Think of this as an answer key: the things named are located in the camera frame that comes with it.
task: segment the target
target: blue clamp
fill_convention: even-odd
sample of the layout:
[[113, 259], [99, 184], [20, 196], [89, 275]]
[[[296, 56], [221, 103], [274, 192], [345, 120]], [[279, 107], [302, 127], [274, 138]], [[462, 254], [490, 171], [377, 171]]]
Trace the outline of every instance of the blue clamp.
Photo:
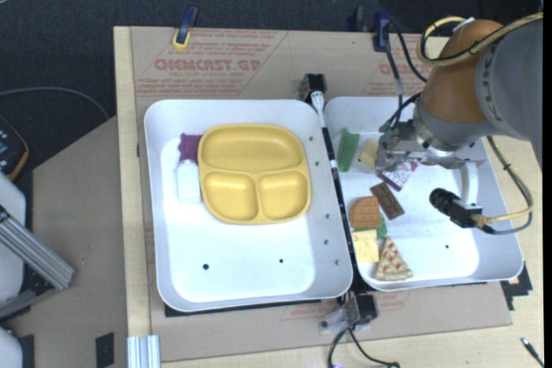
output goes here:
[[373, 15], [373, 28], [375, 33], [375, 36], [373, 37], [373, 50], [378, 53], [384, 53], [386, 51], [383, 28], [390, 22], [391, 19], [385, 11], [378, 11]]
[[187, 5], [186, 12], [184, 13], [184, 19], [180, 29], [177, 29], [172, 38], [172, 46], [179, 51], [183, 51], [188, 46], [190, 41], [190, 27], [196, 24], [198, 19], [198, 7], [195, 5]]

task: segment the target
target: wooden edge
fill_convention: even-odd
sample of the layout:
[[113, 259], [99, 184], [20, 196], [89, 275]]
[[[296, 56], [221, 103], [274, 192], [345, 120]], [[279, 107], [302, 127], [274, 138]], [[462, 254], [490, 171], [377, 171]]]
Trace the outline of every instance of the wooden edge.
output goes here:
[[151, 334], [130, 28], [114, 27], [122, 230], [130, 336]]

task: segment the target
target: pizza slice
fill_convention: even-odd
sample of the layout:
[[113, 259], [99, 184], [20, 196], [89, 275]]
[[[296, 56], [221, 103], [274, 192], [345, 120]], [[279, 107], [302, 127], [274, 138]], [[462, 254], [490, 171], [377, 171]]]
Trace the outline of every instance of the pizza slice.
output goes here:
[[390, 236], [386, 236], [384, 241], [376, 268], [376, 278], [381, 281], [402, 281], [412, 278], [412, 270], [401, 258], [395, 241]]

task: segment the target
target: wooden table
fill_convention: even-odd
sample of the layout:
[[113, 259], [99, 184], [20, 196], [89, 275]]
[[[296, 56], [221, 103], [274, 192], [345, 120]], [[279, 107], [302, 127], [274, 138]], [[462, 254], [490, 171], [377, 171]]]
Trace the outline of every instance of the wooden table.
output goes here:
[[[312, 57], [303, 51], [301, 39], [306, 35], [290, 32], [298, 47], [297, 54]], [[127, 318], [130, 336], [145, 337], [152, 333], [147, 288], [146, 251], [142, 213], [141, 170], [136, 156], [138, 144], [138, 124], [135, 107], [135, 73], [131, 28], [114, 29], [116, 57], [116, 94], [119, 153], [121, 163], [122, 222], [124, 237], [124, 260], [127, 291]], [[308, 34], [321, 42], [336, 36], [329, 33]], [[350, 39], [345, 34], [343, 39]], [[354, 36], [361, 61], [371, 57], [363, 48], [369, 47], [371, 35], [359, 33]], [[347, 74], [347, 65], [341, 65]], [[537, 363], [522, 345], [520, 338], [526, 337], [544, 357], [543, 326], [543, 212], [542, 212], [542, 172], [538, 167], [529, 143], [505, 137], [497, 138], [505, 156], [511, 161], [518, 174], [530, 187], [535, 199], [533, 225], [518, 234], [518, 240], [529, 269], [533, 290], [528, 296], [514, 299], [515, 309], [511, 312], [513, 324], [508, 327], [495, 327], [467, 330], [445, 334], [428, 334], [397, 339], [374, 340], [365, 343], [366, 351], [377, 359], [397, 360], [404, 367], [488, 367], [488, 366], [537, 366]], [[499, 171], [498, 161], [492, 158], [495, 171]], [[509, 210], [524, 206], [523, 198], [510, 182], [507, 174], [497, 173], [499, 186]], [[478, 299], [466, 299], [467, 303], [477, 303]], [[325, 367], [327, 346], [313, 346], [299, 349], [285, 349], [271, 352], [185, 360], [163, 363], [164, 367]], [[354, 344], [340, 344], [334, 354], [334, 362], [345, 367], [371, 366]]]

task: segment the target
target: yellow plate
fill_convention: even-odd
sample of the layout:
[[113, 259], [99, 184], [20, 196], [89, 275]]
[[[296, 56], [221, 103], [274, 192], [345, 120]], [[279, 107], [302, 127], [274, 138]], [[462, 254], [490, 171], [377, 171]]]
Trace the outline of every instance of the yellow plate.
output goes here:
[[222, 221], [290, 221], [301, 216], [311, 202], [303, 144], [280, 126], [212, 128], [199, 141], [198, 165], [205, 205]]

